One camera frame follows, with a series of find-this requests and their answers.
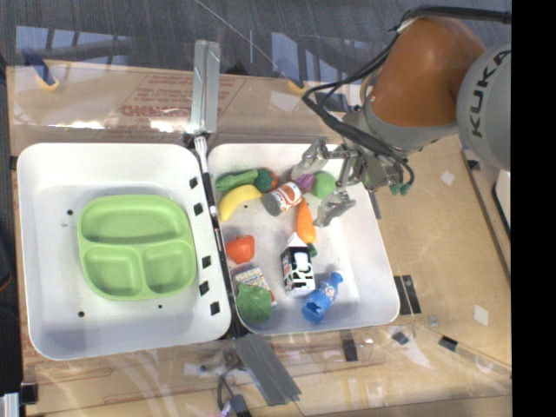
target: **white box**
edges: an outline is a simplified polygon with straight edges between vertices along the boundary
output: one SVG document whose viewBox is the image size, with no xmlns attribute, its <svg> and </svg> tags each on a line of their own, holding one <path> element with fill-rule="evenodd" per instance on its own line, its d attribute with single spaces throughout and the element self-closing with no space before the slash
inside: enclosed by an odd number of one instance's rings
<svg viewBox="0 0 556 417">
<path fill-rule="evenodd" d="M 284 176 L 301 159 L 309 144 L 229 143 L 212 149 L 208 167 L 213 185 L 222 175 L 249 169 L 268 168 L 284 182 Z M 324 170 L 338 175 L 341 160 L 332 160 Z M 251 263 L 260 268 L 277 306 L 269 321 L 248 325 L 257 334 L 292 334 L 299 332 L 338 330 L 379 326 L 394 320 L 400 310 L 400 298 L 388 262 L 381 233 L 374 215 L 369 193 L 362 185 L 348 188 L 356 205 L 330 225 L 317 229 L 314 243 L 318 252 L 312 258 L 315 285 L 328 278 L 330 272 L 341 269 L 345 280 L 326 317 L 317 325 L 306 321 L 301 309 L 304 296 L 286 295 L 283 285 L 280 254 L 289 237 L 295 232 L 296 208 L 279 216 L 271 216 L 262 205 L 261 198 L 240 205 L 226 222 L 222 223 L 224 241 L 236 235 L 255 238 L 255 255 Z M 309 208 L 316 217 L 320 199 L 308 194 Z M 215 192 L 216 201 L 222 193 Z M 235 267 L 230 264 L 230 271 Z"/>
<path fill-rule="evenodd" d="M 39 143 L 19 156 L 17 177 L 29 334 L 39 353 L 69 360 L 226 333 L 231 310 L 222 265 L 198 161 L 187 149 Z M 89 287 L 79 259 L 79 213 L 98 196 L 121 194 L 165 195 L 185 209 L 198 267 L 189 288 L 162 299 L 114 301 Z"/>
</svg>

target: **toy carrot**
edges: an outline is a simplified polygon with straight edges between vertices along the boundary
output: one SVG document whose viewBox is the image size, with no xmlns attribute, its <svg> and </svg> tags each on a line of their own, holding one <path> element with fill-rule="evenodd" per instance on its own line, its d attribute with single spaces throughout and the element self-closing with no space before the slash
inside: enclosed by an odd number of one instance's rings
<svg viewBox="0 0 556 417">
<path fill-rule="evenodd" d="M 308 245 L 316 240 L 316 229 L 313 225 L 313 216 L 305 198 L 297 208 L 297 235 Z"/>
</svg>

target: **toy tomato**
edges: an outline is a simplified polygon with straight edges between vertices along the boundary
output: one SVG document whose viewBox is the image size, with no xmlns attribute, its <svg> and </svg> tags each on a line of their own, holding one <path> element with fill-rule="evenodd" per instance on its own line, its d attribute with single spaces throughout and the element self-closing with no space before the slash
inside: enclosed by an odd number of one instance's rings
<svg viewBox="0 0 556 417">
<path fill-rule="evenodd" d="M 251 235 L 236 236 L 226 243 L 226 254 L 235 264 L 251 261 L 255 255 L 255 238 Z"/>
</svg>

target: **green plate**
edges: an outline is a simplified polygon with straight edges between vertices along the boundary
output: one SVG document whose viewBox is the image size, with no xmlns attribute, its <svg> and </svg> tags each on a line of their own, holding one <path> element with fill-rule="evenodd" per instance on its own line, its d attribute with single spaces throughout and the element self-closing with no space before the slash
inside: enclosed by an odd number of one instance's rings
<svg viewBox="0 0 556 417">
<path fill-rule="evenodd" d="M 112 300 L 177 294 L 195 279 L 189 219 L 165 196 L 94 199 L 79 215 L 78 241 L 87 283 Z"/>
</svg>

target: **toy banana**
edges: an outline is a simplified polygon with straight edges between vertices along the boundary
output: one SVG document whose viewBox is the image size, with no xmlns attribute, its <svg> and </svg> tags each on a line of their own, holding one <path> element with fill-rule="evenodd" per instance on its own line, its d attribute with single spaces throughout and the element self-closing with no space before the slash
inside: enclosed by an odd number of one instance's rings
<svg viewBox="0 0 556 417">
<path fill-rule="evenodd" d="M 218 204 L 220 221 L 227 221 L 241 203 L 260 197 L 262 197 L 261 191 L 253 184 L 245 184 L 231 189 Z"/>
</svg>

